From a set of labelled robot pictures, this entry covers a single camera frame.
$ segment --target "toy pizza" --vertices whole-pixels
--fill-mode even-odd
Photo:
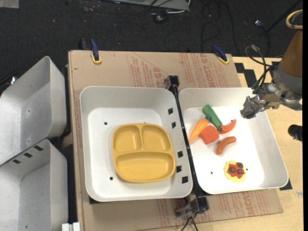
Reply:
[[[229,161],[223,167],[225,176],[234,182],[241,182],[245,180],[246,170],[242,163]]]

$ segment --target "tan surface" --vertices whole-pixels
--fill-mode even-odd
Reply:
[[[253,68],[256,71],[257,78],[261,75],[263,71],[263,67],[259,64],[254,63],[248,58],[235,58],[234,62],[239,63],[243,62],[245,68]],[[245,85],[244,75],[239,74],[239,78],[241,81],[242,86]],[[71,104],[75,103],[74,96],[72,95],[73,83],[70,74],[70,99]],[[205,230],[205,231],[215,231],[215,230],[303,230],[303,198],[297,196],[297,191],[303,191],[303,168],[302,168],[302,143],[296,140],[293,140],[290,135],[287,133],[287,130],[291,124],[302,125],[302,112],[295,112],[288,108],[281,106],[278,110],[268,110],[267,111],[269,120],[272,125],[273,132],[275,134],[277,143],[280,147],[282,156],[284,158],[287,170],[289,172],[289,177],[291,180],[291,184],[293,186],[292,190],[286,191],[277,191],[279,199],[282,204],[282,208],[284,210],[281,214],[274,214],[274,215],[265,215],[265,216],[258,216],[258,217],[250,217],[250,218],[240,218],[240,219],[232,219],[226,221],[212,221],[208,223],[199,223],[198,229]],[[72,110],[72,118],[75,117],[75,111]],[[77,131],[73,130],[73,137],[74,137],[74,146],[77,145]],[[75,164],[79,164],[79,156],[78,151],[74,150],[75,154]],[[80,175],[80,173],[84,170],[83,165],[79,167],[75,167],[76,175]],[[82,192],[81,184],[79,181],[76,183],[76,190],[77,190],[77,214],[78,219],[83,220],[84,218],[84,207],[83,201],[87,199],[87,194]],[[138,203],[134,201],[134,203],[125,203],[127,207],[133,208],[132,205],[138,206]],[[97,211],[100,210],[99,205],[93,205],[92,209],[87,209],[87,216],[95,215]],[[117,222],[130,222],[130,215],[131,213],[127,213],[125,216],[115,216],[113,219],[114,223]],[[140,216],[140,221],[142,219],[146,219],[146,213],[143,216]],[[182,226],[178,227],[169,227],[164,229],[154,229],[154,230],[161,230],[161,231],[179,231],[181,230]],[[194,230],[193,227],[187,227],[186,230]]]

